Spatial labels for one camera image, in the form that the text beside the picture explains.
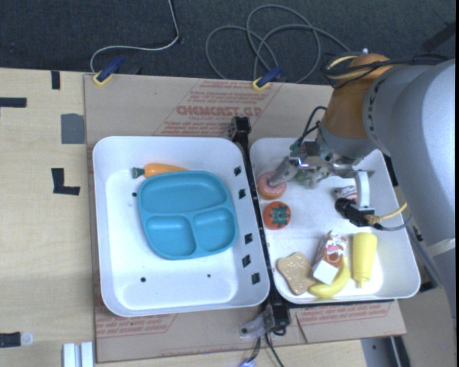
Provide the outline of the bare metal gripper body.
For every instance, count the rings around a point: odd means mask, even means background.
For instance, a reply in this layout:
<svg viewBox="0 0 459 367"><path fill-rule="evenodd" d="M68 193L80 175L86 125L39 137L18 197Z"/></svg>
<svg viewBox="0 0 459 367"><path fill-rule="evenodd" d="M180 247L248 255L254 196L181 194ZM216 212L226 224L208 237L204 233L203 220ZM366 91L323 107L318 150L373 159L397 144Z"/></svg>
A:
<svg viewBox="0 0 459 367"><path fill-rule="evenodd" d="M355 166L373 150L374 145L369 140L303 141L291 152L289 177L352 178L356 175Z"/></svg>

